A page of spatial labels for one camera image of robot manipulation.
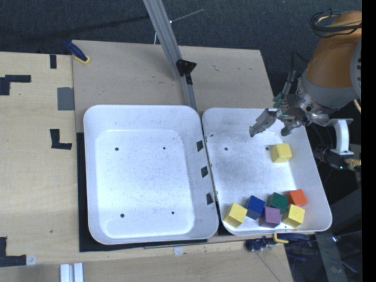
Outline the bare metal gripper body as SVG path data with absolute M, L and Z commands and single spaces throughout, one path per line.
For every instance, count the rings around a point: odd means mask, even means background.
M 277 118 L 285 128 L 298 128 L 312 123 L 327 126 L 330 121 L 331 109 L 321 106 L 307 95 L 278 94 L 274 98 Z

